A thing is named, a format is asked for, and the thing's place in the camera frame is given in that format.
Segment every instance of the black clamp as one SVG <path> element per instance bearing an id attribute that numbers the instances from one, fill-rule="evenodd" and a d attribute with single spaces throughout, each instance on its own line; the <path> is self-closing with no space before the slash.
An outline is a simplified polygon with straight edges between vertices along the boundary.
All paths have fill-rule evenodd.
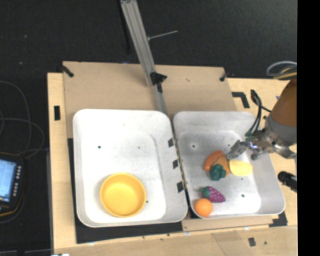
<path id="1" fill-rule="evenodd" d="M 167 79 L 167 76 L 164 75 L 164 74 L 159 74 L 159 73 L 156 73 L 156 72 L 152 72 L 150 74 L 150 78 L 151 78 L 151 81 L 152 81 L 152 84 L 158 89 L 158 92 L 159 93 L 162 93 L 162 86 L 161 86 L 161 83 Z"/>

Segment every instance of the wooden table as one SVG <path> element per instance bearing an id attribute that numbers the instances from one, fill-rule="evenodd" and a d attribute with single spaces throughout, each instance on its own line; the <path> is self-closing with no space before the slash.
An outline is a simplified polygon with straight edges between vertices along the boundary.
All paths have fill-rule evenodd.
<path id="1" fill-rule="evenodd" d="M 65 62 L 71 71 L 78 70 L 74 77 L 79 80 L 77 86 L 84 79 L 100 83 L 92 71 L 101 75 L 110 69 L 116 69 L 118 76 L 110 79 L 108 88 L 116 88 L 121 92 L 123 80 L 130 83 L 132 90 L 149 90 L 143 86 L 143 74 L 139 65 L 111 64 L 111 63 L 78 63 Z M 247 111 L 257 114 L 257 106 L 250 100 L 250 90 L 254 89 L 266 108 L 272 109 L 287 84 L 286 81 L 271 79 L 243 79 L 228 78 L 221 82 L 224 75 L 223 68 L 213 67 L 186 67 L 186 66 L 156 66 L 159 73 L 168 75 L 163 83 L 164 99 L 169 116 L 181 110 L 204 111 Z M 282 186 L 286 201 L 286 226 L 269 227 L 279 216 L 257 216 L 228 218 L 221 220 L 191 219 L 187 216 L 182 221 L 183 231 L 170 234 L 157 234 L 148 236 L 125 237 L 112 240 L 103 240 L 78 244 L 75 231 L 75 216 L 73 208 L 70 162 L 67 139 L 70 136 L 68 122 L 72 117 L 73 109 L 70 99 L 77 96 L 74 92 L 68 96 L 66 86 L 70 79 L 66 74 L 49 73 L 48 83 L 48 109 L 50 127 L 50 164 L 51 164 L 51 194 L 52 194 L 52 228 L 53 248 L 55 253 L 70 253 L 71 255 L 297 255 L 298 254 L 298 215 L 297 193 L 286 186 Z M 245 108 L 238 97 L 232 97 L 232 92 L 244 93 L 247 96 L 250 108 Z M 132 102 L 141 98 L 132 91 Z M 187 101 L 177 101 L 181 97 Z M 121 108 L 114 99 L 115 108 Z M 154 110 L 154 102 L 144 103 L 146 109 Z M 123 108 L 134 108 L 127 105 Z M 59 109 L 59 118 L 55 111 Z M 277 174 L 280 171 L 295 173 L 296 166 L 293 160 L 286 160 L 277 154 L 271 154 L 271 160 Z"/>

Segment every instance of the yellow bowl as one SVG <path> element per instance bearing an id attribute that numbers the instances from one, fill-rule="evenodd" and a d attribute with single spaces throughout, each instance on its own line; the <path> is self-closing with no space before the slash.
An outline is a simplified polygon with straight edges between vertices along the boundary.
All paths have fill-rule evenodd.
<path id="1" fill-rule="evenodd" d="M 128 173 L 110 175 L 100 188 L 103 207 L 120 218 L 138 214 L 144 208 L 146 199 L 146 189 L 142 182 Z"/>

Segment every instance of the device screen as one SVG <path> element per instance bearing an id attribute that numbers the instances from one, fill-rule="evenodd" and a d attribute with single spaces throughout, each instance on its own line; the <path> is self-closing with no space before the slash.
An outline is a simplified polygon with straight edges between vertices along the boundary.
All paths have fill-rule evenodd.
<path id="1" fill-rule="evenodd" d="M 17 164 L 0 159 L 0 200 L 10 202 Z"/>

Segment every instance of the brown cylinder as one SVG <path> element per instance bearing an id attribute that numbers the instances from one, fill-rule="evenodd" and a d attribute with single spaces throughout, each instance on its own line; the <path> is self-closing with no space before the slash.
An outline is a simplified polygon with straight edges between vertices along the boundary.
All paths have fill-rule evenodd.
<path id="1" fill-rule="evenodd" d="M 281 125 L 297 127 L 297 79 L 292 79 L 286 85 L 271 111 L 271 116 Z"/>

